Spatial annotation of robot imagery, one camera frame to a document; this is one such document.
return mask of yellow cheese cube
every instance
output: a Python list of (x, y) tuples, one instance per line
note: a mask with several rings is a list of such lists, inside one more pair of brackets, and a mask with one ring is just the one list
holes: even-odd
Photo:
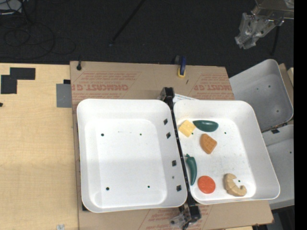
[(186, 120), (182, 123), (182, 125), (180, 125), (178, 130), (181, 133), (183, 133), (186, 137), (189, 137), (192, 134), (192, 132), (195, 128), (196, 128), (196, 126), (193, 123)]

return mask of green pepper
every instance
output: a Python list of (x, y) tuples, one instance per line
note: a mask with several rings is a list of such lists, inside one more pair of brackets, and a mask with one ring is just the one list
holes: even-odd
[(190, 169), (190, 178), (191, 178), (191, 186), (195, 183), (196, 181), (196, 176), (197, 176), (197, 166), (196, 166), (196, 161), (194, 157), (190, 157), (188, 154), (186, 154), (187, 160), (186, 163), (189, 166)]
[(193, 124), (200, 129), (201, 131), (204, 132), (213, 132), (216, 131), (218, 128), (218, 123), (214, 121), (208, 121), (208, 120), (195, 120), (193, 121)]

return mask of red circle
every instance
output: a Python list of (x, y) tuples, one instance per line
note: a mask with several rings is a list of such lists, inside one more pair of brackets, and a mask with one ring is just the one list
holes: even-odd
[(204, 194), (210, 194), (213, 193), (215, 191), (215, 182), (214, 180), (207, 176), (201, 176), (198, 179), (198, 188), (204, 193)]

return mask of tan curved toy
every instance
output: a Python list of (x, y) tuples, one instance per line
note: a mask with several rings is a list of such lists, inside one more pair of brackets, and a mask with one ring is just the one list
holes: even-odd
[(234, 174), (229, 173), (225, 175), (224, 182), (227, 193), (233, 196), (240, 196), (240, 197), (244, 196), (247, 193), (245, 186), (242, 185), (239, 188), (234, 182), (234, 179), (236, 179), (236, 176)]

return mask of black floor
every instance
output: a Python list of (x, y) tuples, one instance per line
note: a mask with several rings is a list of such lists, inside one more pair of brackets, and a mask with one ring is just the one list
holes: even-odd
[(254, 0), (26, 0), (22, 12), (0, 15), (0, 62), (69, 64), (71, 60), (225, 66), (232, 77), (268, 58), (294, 66), (294, 20), (255, 47), (235, 42), (242, 13)]

